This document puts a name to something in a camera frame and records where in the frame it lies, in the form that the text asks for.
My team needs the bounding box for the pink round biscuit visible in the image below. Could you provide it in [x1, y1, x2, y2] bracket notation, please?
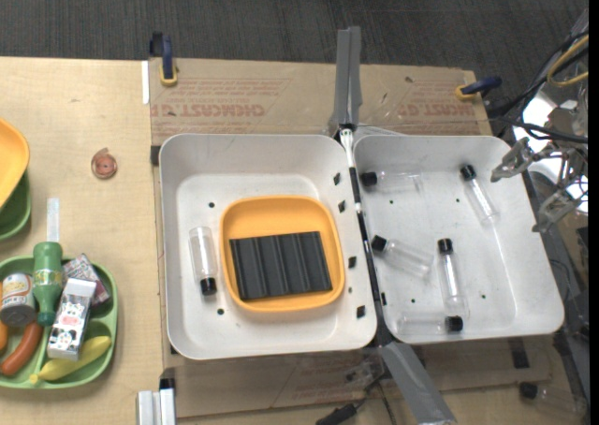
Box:
[91, 147, 119, 180]

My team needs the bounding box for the green bottle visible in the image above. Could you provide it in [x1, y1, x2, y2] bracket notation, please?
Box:
[31, 241, 65, 328]

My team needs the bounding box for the yellow banana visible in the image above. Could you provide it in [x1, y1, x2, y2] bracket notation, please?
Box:
[28, 334, 113, 385]

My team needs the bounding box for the black ribbed block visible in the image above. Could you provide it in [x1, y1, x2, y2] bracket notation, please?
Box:
[228, 230, 334, 301]

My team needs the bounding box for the green divided plate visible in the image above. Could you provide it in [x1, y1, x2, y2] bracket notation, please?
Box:
[0, 254, 119, 389]

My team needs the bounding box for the clear bottle black cap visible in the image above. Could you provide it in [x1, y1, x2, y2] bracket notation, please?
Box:
[460, 164, 502, 227]
[518, 381, 587, 416]
[396, 312, 465, 338]
[371, 234, 435, 279]
[359, 169, 425, 196]
[188, 226, 219, 297]
[437, 238, 471, 317]

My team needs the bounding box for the orange plate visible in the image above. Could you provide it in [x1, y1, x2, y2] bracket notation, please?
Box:
[218, 195, 347, 314]
[0, 117, 31, 209]

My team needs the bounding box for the brown sausage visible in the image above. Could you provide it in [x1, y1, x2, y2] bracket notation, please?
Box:
[0, 321, 45, 378]

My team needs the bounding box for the white cow print carton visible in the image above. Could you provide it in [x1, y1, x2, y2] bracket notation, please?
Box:
[46, 277, 98, 362]

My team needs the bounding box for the thin black and white rod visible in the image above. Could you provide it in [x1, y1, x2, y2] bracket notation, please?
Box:
[343, 128, 388, 345]

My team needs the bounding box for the white plastic tray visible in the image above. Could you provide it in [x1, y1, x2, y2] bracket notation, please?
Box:
[351, 134, 566, 346]
[157, 132, 379, 362]

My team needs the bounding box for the pink patterned packet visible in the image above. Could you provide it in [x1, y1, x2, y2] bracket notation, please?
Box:
[62, 253, 111, 307]

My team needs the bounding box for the small grey can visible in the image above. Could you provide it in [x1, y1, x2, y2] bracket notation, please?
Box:
[0, 271, 38, 328]

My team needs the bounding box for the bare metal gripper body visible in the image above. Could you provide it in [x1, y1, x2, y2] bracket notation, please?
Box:
[519, 81, 590, 202]

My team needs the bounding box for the brown cardboard board red print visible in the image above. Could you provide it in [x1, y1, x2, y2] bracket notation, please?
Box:
[148, 56, 554, 419]

